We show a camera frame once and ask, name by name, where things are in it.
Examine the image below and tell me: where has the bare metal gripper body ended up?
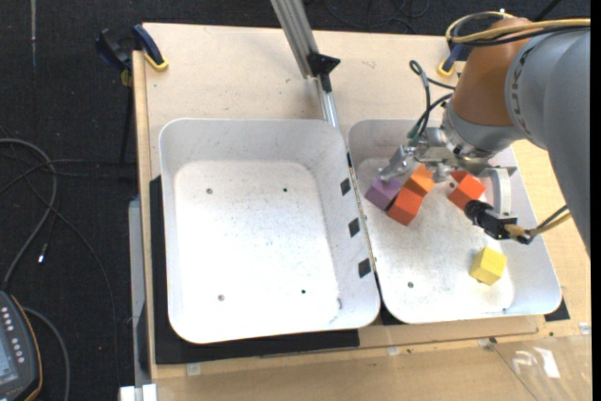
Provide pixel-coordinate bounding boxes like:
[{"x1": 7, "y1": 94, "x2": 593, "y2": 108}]
[{"x1": 412, "y1": 126, "x2": 493, "y2": 177}]

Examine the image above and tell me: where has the orange cube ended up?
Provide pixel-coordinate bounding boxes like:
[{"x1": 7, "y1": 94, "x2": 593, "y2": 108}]
[
  {"x1": 386, "y1": 186, "x2": 425, "y2": 227},
  {"x1": 447, "y1": 170, "x2": 487, "y2": 211},
  {"x1": 403, "y1": 163, "x2": 436, "y2": 198}
]

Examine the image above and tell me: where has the purple cube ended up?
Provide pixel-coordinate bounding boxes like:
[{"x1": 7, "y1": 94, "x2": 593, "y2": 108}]
[{"x1": 363, "y1": 176, "x2": 404, "y2": 211}]

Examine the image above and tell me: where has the white plastic tray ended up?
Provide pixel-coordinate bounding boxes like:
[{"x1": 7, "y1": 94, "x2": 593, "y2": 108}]
[
  {"x1": 158, "y1": 117, "x2": 382, "y2": 346},
  {"x1": 347, "y1": 118, "x2": 563, "y2": 326}
]

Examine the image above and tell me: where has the thin black and white rod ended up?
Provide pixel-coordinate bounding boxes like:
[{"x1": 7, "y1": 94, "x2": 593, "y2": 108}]
[{"x1": 317, "y1": 74, "x2": 378, "y2": 284}]

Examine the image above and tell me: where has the yellow cube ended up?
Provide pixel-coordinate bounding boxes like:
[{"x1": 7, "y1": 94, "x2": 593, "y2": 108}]
[{"x1": 470, "y1": 246, "x2": 509, "y2": 286}]

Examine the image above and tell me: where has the pale wood board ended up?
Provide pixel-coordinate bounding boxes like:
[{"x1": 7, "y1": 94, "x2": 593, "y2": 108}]
[{"x1": 140, "y1": 22, "x2": 592, "y2": 380}]

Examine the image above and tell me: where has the black cylinder on white bracket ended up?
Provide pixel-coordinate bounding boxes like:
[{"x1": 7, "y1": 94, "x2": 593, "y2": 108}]
[{"x1": 463, "y1": 166, "x2": 520, "y2": 241}]

